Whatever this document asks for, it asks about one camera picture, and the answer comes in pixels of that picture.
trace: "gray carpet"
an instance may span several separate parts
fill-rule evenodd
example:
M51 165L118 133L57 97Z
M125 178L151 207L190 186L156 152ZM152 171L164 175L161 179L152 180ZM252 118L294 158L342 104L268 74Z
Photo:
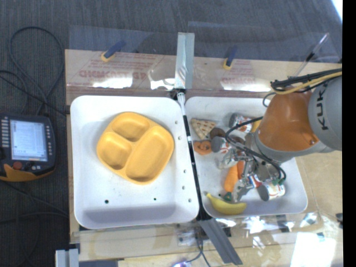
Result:
M133 34L126 30L138 31L135 41L139 42L129 51L174 55L177 33L189 31L196 34L196 56L224 57L226 49L236 43L239 58L287 61L304 60L329 33L315 61L336 63L342 58L342 21L331 0L0 0L0 75L22 89L0 80L0 111L35 114L41 102L27 98L23 90L37 97L41 93L28 76L47 95L60 75L48 95L48 114L57 139L56 171L12 186L66 212L63 50L38 29L23 31L10 43L17 30L28 26L50 31L63 48L104 50L117 41L119 29L121 35L130 37ZM10 58L9 45L20 67ZM69 248L65 217L43 215L21 217L18 224L2 222L37 210L58 212L0 182L0 266L54 266L55 251Z

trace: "blue clamp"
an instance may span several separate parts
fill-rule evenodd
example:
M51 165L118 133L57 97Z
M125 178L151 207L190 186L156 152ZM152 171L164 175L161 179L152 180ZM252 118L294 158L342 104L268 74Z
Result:
M236 45L234 45L233 48L230 51L230 54L229 54L228 58L226 58L225 61L224 61L224 65L223 65L224 69L230 70L232 68L233 60L235 58L237 50L238 50L238 47Z
M101 55L101 60L103 60L104 62L108 62L110 59L112 59L115 56L115 52L120 51L125 45L126 42L124 41L119 41L115 43L111 48L109 48L106 52L104 52Z

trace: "banana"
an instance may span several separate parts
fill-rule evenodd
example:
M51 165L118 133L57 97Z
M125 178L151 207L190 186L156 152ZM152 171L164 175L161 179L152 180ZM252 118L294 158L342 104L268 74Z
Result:
M220 200L219 198L212 196L210 193L207 193L206 196L209 198L214 209L225 215L239 215L244 212L247 207L247 204L245 202L225 202L223 200Z

